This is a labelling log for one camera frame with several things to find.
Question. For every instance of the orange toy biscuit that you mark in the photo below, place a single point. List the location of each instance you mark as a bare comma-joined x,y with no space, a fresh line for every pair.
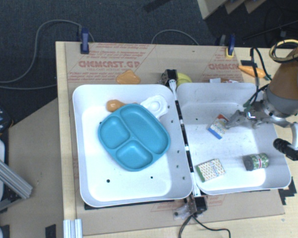
127,77

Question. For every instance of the brown cardboard board red print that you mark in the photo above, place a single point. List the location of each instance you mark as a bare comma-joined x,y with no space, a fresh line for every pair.
149,56

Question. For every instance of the green small can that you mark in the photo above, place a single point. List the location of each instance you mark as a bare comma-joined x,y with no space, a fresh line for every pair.
258,160

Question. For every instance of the white and blue small carton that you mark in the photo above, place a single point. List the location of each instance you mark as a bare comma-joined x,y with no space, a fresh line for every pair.
217,129

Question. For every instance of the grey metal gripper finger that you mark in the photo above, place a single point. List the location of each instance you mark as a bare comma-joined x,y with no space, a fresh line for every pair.
236,119
255,125

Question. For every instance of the black cylinder on white bracket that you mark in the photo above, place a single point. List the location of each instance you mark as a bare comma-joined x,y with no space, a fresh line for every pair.
291,142

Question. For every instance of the orange toy chicken nugget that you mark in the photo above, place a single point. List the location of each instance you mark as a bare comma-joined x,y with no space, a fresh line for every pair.
113,105

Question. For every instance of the orange carrot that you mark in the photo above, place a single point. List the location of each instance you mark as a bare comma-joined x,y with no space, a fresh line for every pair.
250,70

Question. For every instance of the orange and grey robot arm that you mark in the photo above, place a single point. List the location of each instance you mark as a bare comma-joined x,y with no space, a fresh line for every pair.
285,83

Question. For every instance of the white toy fried egg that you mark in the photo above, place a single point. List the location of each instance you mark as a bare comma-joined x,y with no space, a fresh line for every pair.
155,105

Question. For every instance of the white plastic tray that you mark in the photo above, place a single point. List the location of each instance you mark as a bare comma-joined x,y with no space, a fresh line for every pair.
238,182
129,185

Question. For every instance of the yellow banana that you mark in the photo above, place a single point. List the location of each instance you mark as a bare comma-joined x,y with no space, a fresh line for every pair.
185,78

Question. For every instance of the thin black and white rod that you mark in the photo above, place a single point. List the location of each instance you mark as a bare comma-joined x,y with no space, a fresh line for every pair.
181,120

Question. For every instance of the green and white small carton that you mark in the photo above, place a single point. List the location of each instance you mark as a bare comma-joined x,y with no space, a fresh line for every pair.
211,170

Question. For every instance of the red and white packet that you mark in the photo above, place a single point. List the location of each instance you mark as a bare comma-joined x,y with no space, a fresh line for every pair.
230,81

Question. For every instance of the small white packet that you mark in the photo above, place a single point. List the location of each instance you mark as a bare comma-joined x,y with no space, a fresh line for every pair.
214,80

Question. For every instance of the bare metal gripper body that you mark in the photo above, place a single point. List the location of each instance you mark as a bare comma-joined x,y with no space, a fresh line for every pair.
263,114

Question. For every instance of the blue divided plate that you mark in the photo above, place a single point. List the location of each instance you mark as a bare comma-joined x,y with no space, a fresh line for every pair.
139,123

